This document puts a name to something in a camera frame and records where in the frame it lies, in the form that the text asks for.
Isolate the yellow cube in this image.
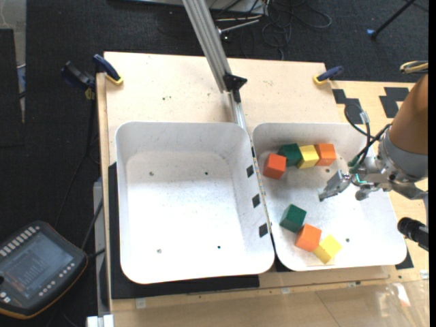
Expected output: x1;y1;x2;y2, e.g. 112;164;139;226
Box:
313;234;343;265
296;144;321;170

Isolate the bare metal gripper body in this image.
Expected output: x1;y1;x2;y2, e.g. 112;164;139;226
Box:
350;155;429;201

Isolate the green cube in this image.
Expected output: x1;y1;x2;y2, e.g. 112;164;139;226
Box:
276;142;304;168
279;203;308;234

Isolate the orange cube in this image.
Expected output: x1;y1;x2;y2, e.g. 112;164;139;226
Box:
262;152;287;181
294;223;323;253
313;142;338;167

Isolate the pale wood board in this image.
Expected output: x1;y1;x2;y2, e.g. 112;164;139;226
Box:
103;50;391;313

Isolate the white plastic tray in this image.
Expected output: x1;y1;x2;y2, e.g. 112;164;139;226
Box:
114;121;276;285
251;122;409;273

